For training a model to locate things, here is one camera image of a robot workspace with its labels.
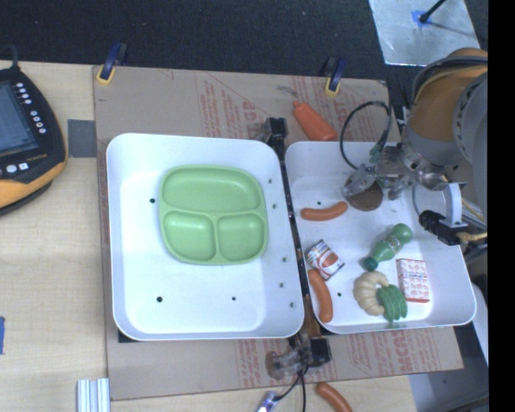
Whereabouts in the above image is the cream toy croissant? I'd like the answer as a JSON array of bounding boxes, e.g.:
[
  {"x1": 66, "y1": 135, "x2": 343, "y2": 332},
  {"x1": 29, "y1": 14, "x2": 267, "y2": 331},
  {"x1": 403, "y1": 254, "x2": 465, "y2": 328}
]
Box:
[{"x1": 352, "y1": 270, "x2": 392, "y2": 317}]

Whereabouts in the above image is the orange toy sausage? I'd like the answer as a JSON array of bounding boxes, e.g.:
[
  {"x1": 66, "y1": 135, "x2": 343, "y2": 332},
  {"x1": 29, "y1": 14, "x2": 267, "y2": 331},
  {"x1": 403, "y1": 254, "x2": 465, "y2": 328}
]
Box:
[
  {"x1": 315, "y1": 381, "x2": 354, "y2": 412},
  {"x1": 306, "y1": 268, "x2": 335, "y2": 324},
  {"x1": 300, "y1": 200, "x2": 349, "y2": 223}
]

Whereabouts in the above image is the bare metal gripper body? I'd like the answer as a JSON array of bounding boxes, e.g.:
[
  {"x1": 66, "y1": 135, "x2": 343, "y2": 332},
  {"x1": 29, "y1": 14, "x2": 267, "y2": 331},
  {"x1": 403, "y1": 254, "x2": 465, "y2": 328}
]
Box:
[{"x1": 373, "y1": 146, "x2": 446, "y2": 190}]

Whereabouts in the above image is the black cylinder on white bracket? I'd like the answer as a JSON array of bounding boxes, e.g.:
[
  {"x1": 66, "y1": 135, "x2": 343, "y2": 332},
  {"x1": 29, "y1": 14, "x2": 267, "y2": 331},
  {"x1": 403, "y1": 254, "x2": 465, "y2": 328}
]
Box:
[{"x1": 418, "y1": 181, "x2": 471, "y2": 247}]

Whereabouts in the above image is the orange toy bottle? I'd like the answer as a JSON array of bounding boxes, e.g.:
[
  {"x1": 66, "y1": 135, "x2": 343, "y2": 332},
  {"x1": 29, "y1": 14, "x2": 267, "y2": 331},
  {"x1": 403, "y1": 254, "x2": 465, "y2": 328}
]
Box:
[{"x1": 292, "y1": 100, "x2": 339, "y2": 142}]

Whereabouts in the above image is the green toy bottle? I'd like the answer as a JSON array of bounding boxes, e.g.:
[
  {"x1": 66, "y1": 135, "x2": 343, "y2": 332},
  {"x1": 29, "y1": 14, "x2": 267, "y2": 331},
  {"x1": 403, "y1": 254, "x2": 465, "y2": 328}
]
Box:
[{"x1": 362, "y1": 222, "x2": 415, "y2": 272}]

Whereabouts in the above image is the green ribbed toy vegetable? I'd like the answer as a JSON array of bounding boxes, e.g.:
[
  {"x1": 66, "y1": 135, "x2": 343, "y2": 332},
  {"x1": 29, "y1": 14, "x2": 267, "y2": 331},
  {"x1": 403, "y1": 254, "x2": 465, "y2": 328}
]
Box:
[{"x1": 376, "y1": 282, "x2": 409, "y2": 323}]

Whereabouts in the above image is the brown round biscuit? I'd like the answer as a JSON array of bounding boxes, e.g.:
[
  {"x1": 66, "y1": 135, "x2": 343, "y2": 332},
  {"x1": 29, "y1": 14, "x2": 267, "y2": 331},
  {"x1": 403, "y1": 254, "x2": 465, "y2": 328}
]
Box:
[{"x1": 347, "y1": 183, "x2": 385, "y2": 212}]

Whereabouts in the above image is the black block with thin wires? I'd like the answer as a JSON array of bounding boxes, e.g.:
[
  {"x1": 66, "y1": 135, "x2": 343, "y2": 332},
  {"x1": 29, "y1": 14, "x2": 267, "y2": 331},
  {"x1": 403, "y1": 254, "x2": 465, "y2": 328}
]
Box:
[
  {"x1": 265, "y1": 336, "x2": 332, "y2": 378},
  {"x1": 257, "y1": 117, "x2": 289, "y2": 146}
]

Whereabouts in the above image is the brown cardboard board red print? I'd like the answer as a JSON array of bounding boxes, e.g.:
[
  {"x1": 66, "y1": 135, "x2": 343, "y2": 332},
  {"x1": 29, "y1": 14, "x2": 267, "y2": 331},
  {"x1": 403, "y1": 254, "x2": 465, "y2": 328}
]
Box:
[{"x1": 92, "y1": 64, "x2": 465, "y2": 402}]

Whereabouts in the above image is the orange and white carton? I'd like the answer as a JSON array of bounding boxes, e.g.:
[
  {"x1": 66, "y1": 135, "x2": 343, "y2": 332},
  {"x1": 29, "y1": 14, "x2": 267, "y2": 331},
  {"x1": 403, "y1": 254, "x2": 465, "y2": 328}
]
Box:
[{"x1": 395, "y1": 257, "x2": 432, "y2": 304}]

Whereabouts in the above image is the red and white small can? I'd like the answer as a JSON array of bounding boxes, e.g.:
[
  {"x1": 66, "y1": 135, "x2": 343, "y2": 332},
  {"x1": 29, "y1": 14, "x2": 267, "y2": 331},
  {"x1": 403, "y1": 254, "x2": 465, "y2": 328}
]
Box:
[{"x1": 304, "y1": 239, "x2": 346, "y2": 282}]

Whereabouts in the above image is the white plastic tray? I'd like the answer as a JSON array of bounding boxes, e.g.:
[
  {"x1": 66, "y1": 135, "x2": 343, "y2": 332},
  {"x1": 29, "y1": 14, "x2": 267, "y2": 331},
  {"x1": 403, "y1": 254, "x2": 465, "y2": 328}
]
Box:
[
  {"x1": 284, "y1": 140, "x2": 478, "y2": 336},
  {"x1": 106, "y1": 132, "x2": 306, "y2": 342}
]

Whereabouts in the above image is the green divided plate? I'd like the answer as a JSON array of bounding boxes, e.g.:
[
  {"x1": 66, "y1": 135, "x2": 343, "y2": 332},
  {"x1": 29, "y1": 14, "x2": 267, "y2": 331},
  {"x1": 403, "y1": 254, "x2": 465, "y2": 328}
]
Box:
[{"x1": 158, "y1": 164, "x2": 270, "y2": 267}]

